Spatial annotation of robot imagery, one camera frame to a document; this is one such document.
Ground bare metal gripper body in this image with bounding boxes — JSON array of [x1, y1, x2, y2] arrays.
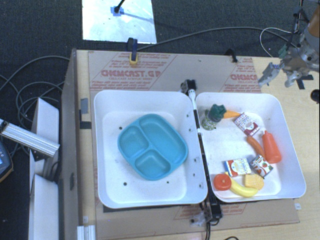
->
[[280, 46, 320, 76]]

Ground red and white carton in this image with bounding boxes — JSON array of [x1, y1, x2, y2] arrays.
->
[[233, 111, 260, 138]]

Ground orange carrot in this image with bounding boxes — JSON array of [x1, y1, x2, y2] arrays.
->
[[222, 110, 241, 120]]

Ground dark green broccoli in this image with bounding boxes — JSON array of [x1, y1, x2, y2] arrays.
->
[[208, 103, 227, 122]]

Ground brown cardboard board, red print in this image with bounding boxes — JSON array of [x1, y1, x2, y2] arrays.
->
[[87, 49, 301, 235]]

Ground orange bottle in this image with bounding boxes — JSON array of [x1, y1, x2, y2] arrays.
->
[[260, 129, 283, 165]]

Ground orange sausage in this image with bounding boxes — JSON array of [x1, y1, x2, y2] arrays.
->
[[246, 135, 266, 160]]

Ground white plastic tray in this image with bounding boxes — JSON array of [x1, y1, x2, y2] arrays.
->
[[194, 91, 307, 204], [93, 89, 209, 209]]

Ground thin black and white rod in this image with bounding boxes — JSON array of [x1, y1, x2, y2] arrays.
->
[[188, 88, 215, 205]]

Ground white carton with strawberry print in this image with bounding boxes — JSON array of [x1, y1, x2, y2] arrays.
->
[[249, 154, 274, 180]]

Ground white and orange carton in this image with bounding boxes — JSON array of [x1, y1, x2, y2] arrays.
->
[[222, 157, 253, 178]]

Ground yellow biscuit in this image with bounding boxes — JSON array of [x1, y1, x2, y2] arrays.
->
[[244, 173, 265, 191]]

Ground orange doughnut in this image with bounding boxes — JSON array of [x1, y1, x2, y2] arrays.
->
[[212, 173, 232, 192]]

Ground yellow banana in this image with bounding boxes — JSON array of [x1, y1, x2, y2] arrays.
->
[[224, 171, 259, 198]]

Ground blue divided plate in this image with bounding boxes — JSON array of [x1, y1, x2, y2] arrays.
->
[[117, 113, 189, 182]]

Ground black block with thin wires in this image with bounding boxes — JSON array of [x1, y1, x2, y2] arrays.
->
[[180, 78, 199, 93], [204, 200, 224, 225]]

